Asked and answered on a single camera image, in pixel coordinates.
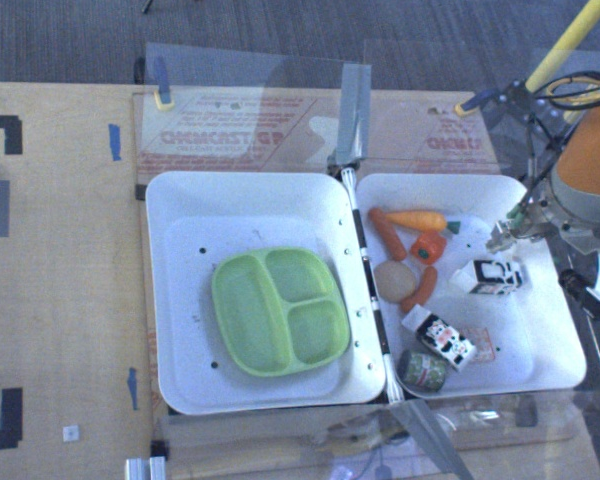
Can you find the green divided plate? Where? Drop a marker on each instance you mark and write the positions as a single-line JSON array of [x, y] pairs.
[[252, 313]]

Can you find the orange toy sausage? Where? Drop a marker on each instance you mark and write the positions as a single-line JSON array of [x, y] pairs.
[[389, 235], [422, 288]]

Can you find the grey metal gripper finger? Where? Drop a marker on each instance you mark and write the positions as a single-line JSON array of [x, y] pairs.
[[506, 229], [495, 244]]

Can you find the beige round biscuit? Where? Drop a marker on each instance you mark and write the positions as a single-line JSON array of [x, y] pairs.
[[394, 281]]

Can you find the black and white milk carton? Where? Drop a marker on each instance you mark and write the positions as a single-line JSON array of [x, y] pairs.
[[495, 278]]

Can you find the black cylinder on white bracket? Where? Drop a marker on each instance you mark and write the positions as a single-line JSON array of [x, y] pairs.
[[582, 288]]

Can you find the cow print milk bottle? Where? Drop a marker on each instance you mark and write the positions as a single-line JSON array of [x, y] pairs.
[[445, 340]]

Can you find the white plastic tray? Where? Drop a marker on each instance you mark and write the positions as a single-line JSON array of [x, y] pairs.
[[530, 338], [190, 318]]

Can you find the orange bell pepper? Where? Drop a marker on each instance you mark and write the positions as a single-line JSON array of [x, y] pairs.
[[429, 247]]

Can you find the orange carrot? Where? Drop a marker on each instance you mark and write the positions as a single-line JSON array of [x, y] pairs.
[[420, 220]]

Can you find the green can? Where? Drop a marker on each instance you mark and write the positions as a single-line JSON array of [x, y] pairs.
[[424, 370]]

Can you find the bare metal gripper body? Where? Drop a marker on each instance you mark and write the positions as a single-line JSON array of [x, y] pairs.
[[545, 228]]

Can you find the brown cardboard board red print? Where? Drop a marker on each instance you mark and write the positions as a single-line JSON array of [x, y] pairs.
[[280, 133]]

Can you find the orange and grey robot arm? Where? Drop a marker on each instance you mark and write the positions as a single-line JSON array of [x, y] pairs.
[[586, 158]]

